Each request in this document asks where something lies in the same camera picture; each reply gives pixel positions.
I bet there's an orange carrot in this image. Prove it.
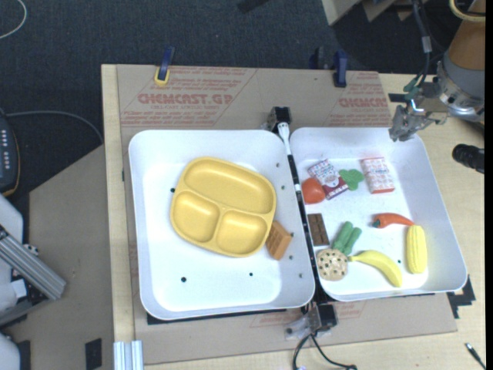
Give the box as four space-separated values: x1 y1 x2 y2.
371 212 415 230

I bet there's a red and white packet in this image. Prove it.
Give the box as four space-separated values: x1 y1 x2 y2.
307 158 347 201

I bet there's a yellow corn cob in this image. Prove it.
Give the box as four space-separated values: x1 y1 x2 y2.
405 224 429 275

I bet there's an orange tomato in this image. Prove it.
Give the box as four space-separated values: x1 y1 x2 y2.
300 177 327 205

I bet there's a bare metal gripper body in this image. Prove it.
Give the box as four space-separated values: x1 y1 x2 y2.
410 87 485 126

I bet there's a beige chocolate chip biscuit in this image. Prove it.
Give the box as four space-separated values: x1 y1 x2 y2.
315 247 349 282

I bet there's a thin black and white rod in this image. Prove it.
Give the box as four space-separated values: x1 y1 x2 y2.
277 123 321 304

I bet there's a green broccoli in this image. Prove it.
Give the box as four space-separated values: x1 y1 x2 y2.
338 168 366 192

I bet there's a yellow divided plate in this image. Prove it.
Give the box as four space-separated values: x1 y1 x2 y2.
169 156 279 259

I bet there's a black pen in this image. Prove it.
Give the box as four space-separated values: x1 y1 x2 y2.
464 342 485 370

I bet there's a brown chocolate bar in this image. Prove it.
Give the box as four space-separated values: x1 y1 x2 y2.
307 213 331 247

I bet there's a white plastic tray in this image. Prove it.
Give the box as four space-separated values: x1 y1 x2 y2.
127 129 317 321
288 126 469 302

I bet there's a yellow banana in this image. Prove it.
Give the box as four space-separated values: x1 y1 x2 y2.
347 249 404 288

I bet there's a brown cardboard board, red print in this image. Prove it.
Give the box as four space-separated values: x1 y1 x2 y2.
115 64 459 365

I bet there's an orange and white carton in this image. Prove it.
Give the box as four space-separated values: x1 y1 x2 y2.
360 156 397 195

